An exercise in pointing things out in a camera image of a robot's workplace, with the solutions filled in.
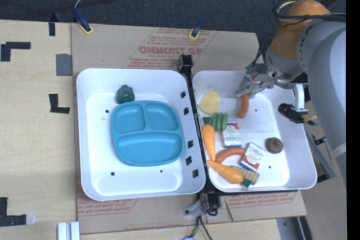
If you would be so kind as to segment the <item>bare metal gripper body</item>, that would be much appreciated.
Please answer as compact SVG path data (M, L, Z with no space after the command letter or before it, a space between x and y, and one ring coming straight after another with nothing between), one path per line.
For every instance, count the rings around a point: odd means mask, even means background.
M249 64L244 77L246 90L262 90L285 86L284 73L272 63Z

